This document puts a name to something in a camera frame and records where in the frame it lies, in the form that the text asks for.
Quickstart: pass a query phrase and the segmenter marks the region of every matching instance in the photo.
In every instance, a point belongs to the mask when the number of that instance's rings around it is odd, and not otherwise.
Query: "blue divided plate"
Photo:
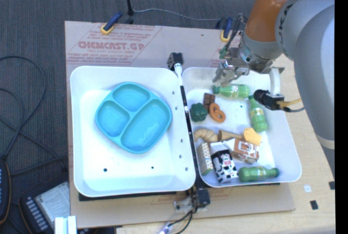
[[[134,83],[119,84],[96,112],[98,128],[130,153],[145,153],[166,132],[172,120],[168,105],[156,94]]]

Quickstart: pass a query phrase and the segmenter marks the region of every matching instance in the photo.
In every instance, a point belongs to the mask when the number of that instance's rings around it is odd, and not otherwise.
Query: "plastic bottle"
[[[259,105],[259,103],[251,95],[249,96],[249,101],[251,104],[250,108],[250,118],[252,121],[252,127],[256,132],[263,132],[267,130],[268,126],[265,119],[265,114]]]
[[[238,177],[241,182],[262,181],[266,178],[275,178],[278,176],[278,168],[242,167],[238,170]]]
[[[246,98],[250,94],[250,88],[243,84],[230,84],[226,87],[213,86],[213,94],[221,94],[231,98]]]

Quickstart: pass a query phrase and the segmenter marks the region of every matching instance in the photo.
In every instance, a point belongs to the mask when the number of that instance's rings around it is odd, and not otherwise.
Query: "brown pretzel toy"
[[[216,103],[211,103],[209,105],[209,115],[219,123],[222,123],[226,119],[226,115],[224,114],[223,111],[220,110],[220,107]]]

